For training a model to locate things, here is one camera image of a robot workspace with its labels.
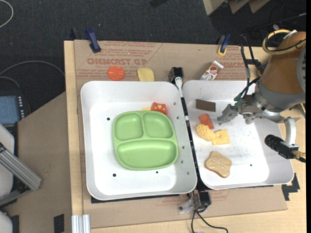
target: blue clip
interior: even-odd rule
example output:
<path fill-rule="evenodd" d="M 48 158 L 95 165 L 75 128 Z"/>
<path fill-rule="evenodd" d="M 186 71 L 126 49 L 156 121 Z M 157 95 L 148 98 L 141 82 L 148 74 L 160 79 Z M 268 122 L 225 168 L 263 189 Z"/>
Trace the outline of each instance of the blue clip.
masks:
<path fill-rule="evenodd" d="M 92 30 L 91 28 L 86 28 L 86 38 L 87 40 L 91 41 L 91 44 L 89 46 L 94 53 L 100 52 L 102 50 L 98 45 L 94 30 Z"/>
<path fill-rule="evenodd" d="M 220 40 L 220 42 L 218 43 L 219 45 L 221 44 L 219 46 L 219 48 L 218 48 L 218 55 L 219 56 L 224 56 L 225 55 L 226 50 L 227 50 L 227 46 L 229 44 L 229 39 L 230 39 L 230 34 L 228 33 L 228 34 L 226 34 L 225 39 L 223 40 L 223 42 L 221 42 L 221 40 Z"/>

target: green divided plate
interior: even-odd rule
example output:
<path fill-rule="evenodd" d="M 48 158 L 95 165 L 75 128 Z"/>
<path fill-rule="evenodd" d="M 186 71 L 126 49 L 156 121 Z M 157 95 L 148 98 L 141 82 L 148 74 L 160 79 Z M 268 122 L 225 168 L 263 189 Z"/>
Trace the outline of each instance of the green divided plate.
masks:
<path fill-rule="evenodd" d="M 172 165 L 178 144 L 171 120 L 157 111 L 122 113 L 113 122 L 117 159 L 132 170 L 153 170 Z"/>

